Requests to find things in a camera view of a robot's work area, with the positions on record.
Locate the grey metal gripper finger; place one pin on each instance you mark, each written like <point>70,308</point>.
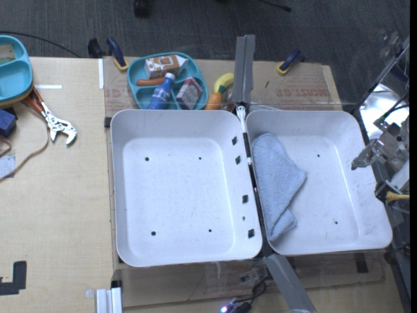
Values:
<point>366,153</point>

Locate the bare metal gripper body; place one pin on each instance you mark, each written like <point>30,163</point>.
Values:
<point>395,143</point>

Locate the white plastic tray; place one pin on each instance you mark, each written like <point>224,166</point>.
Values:
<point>329,187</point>
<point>182,191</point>

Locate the light blue folded towel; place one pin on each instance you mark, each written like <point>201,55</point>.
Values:
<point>275,174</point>

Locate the brown cardboard board red print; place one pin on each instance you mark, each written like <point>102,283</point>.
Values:
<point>293,86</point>

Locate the yellow banana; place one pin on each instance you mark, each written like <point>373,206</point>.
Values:
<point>224,81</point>

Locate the orange carrot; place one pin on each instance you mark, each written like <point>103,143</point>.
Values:
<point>214,101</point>

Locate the maroon and white carton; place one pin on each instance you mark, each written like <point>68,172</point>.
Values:
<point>189,92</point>

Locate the blue plastic bottle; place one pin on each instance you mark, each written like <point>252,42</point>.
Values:
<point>161,93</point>

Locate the brown and white carton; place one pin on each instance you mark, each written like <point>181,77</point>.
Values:
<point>163,65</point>

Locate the orange toy sausage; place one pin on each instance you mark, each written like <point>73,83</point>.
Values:
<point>148,82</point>

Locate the teal divided plate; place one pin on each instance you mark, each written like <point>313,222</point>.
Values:
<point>143,95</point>

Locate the blue divided plate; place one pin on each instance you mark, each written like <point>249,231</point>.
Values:
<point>14,77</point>

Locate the dark blue cube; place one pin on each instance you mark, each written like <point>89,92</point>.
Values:
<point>6,123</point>

